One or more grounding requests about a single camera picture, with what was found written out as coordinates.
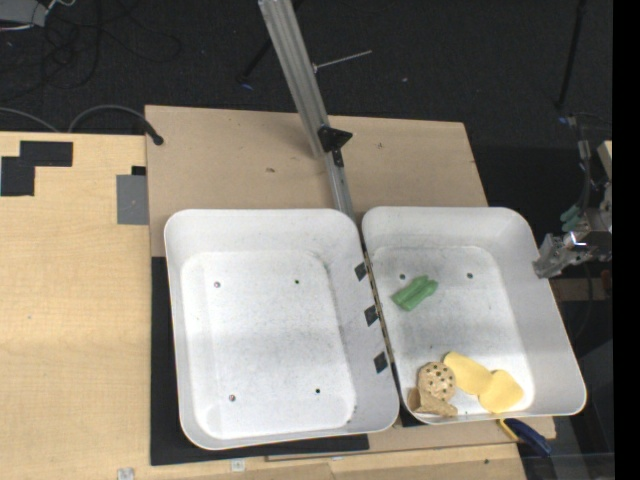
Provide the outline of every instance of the black pole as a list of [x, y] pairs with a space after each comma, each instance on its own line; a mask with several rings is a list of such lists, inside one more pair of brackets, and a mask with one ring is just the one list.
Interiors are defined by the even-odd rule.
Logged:
[[578, 8], [576, 9], [576, 24], [573, 27], [573, 38], [571, 39], [571, 48], [569, 50], [569, 58], [567, 59], [567, 66], [564, 70], [564, 80], [562, 81], [562, 89], [560, 89], [560, 97], [556, 103], [556, 108], [560, 115], [564, 114], [565, 100], [567, 99], [567, 92], [569, 90], [569, 83], [571, 81], [571, 75], [573, 73], [573, 64], [576, 60], [576, 51], [578, 50], [578, 42], [580, 41], [580, 31], [582, 30], [582, 18], [587, 10], [587, 0], [580, 0], [578, 2]]
[[[298, 7], [300, 7], [302, 5], [302, 2], [304, 2], [305, 0], [295, 0], [293, 2], [293, 10], [297, 11]], [[249, 85], [249, 77], [251, 76], [251, 73], [253, 72], [253, 70], [255, 69], [255, 67], [260, 63], [260, 61], [262, 60], [262, 57], [265, 56], [265, 54], [271, 49], [272, 43], [271, 43], [271, 39], [268, 39], [263, 45], [262, 48], [260, 48], [258, 50], [258, 53], [255, 54], [255, 56], [253, 57], [253, 59], [251, 59], [251, 61], [249, 62], [249, 64], [247, 64], [247, 67], [244, 69], [244, 71], [242, 73], [240, 73], [237, 77], [236, 77], [236, 81], [240, 84], [240, 85], [246, 85], [249, 88], [251, 88], [251, 86]]]

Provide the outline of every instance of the white tray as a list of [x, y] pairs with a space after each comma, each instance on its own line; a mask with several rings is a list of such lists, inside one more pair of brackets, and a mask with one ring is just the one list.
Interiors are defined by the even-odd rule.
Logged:
[[397, 390], [382, 368], [380, 320], [366, 313], [373, 295], [345, 215], [185, 210], [167, 222], [165, 244], [180, 421], [196, 445], [368, 433], [394, 422]]
[[[532, 262], [538, 249], [528, 223], [504, 208], [380, 207], [364, 217], [371, 261], [403, 401], [418, 369], [449, 351], [490, 370], [504, 369], [525, 396], [511, 411], [487, 412], [458, 390], [454, 418], [413, 413], [425, 423], [570, 415], [586, 400], [580, 369], [547, 279]], [[414, 277], [439, 282], [408, 312], [391, 296]]]

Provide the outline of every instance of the black clamp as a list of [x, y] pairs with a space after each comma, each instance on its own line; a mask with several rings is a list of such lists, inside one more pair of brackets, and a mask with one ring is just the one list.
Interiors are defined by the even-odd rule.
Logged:
[[322, 149], [325, 153], [331, 151], [333, 154], [333, 163], [338, 167], [344, 167], [344, 160], [342, 159], [340, 148], [342, 148], [351, 137], [353, 137], [353, 133], [336, 130], [330, 126], [322, 125], [318, 129], [318, 138], [320, 139], [320, 144], [322, 144]]

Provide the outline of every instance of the screw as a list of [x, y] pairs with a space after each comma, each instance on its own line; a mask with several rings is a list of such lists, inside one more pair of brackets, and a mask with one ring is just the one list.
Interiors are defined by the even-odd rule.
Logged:
[[367, 50], [366, 52], [355, 53], [353, 55], [349, 55], [348, 57], [341, 57], [340, 59], [325, 62], [324, 64], [311, 63], [311, 67], [313, 68], [313, 72], [317, 73], [320, 68], [324, 68], [326, 66], [333, 66], [334, 64], [339, 64], [340, 62], [346, 62], [348, 60], [357, 59], [358, 57], [364, 57], [365, 55], [369, 55], [370, 53], [373, 53], [373, 50]]

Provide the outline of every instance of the blue handle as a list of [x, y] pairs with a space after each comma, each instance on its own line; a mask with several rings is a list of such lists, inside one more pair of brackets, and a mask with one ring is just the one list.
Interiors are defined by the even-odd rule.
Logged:
[[551, 456], [551, 445], [542, 434], [515, 418], [505, 418], [504, 423], [515, 435], [531, 446], [540, 457], [546, 459]]

